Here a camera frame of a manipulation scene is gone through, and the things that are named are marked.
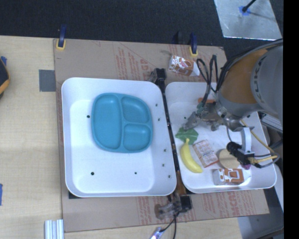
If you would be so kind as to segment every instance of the banana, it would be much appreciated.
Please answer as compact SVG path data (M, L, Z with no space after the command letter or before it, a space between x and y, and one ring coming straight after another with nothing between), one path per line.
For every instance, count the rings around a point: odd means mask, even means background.
M189 139L186 138L185 144L180 149L181 160L183 161L184 165L193 173L202 173L203 169L199 164L197 164L190 153L188 142Z

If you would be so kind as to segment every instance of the cardboard sheet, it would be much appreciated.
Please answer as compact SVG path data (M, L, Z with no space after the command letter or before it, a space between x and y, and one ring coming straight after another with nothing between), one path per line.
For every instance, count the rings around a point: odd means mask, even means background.
M62 211L65 232L166 224L154 213L155 205L166 205L167 197L76 198L65 184L62 83L71 77L121 80L148 80L155 68L168 68L172 55L190 56L188 45L129 43L67 39L64 50L55 48L54 63L61 172ZM217 56L220 69L226 62L221 47L198 46L198 57L206 64ZM170 82L200 82L201 76L189 77L166 70ZM190 195L193 208L177 221L189 222L269 213L263 190L232 191Z

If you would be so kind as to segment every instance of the table surface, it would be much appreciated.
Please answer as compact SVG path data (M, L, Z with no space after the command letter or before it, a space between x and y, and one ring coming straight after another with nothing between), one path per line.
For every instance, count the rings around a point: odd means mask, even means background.
M11 83L0 100L0 238L44 238L44 221L62 219L55 92L39 90L54 70L53 39L0 36ZM66 239L149 238L157 225L65 233ZM172 238L171 226L163 238ZM237 218L177 223L176 238L239 239Z

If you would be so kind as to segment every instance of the beige disc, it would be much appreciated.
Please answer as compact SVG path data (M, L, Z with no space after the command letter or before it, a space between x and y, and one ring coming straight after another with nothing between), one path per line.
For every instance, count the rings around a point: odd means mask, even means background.
M223 149L219 153L219 162L224 168L238 168L240 163L237 161L237 159L229 154L229 151L226 149Z

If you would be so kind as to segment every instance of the blue plate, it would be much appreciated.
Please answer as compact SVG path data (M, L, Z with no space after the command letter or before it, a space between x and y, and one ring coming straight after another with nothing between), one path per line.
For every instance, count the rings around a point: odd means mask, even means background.
M136 97L104 93L93 102L92 134L104 150L141 152L152 141L153 127L149 107Z

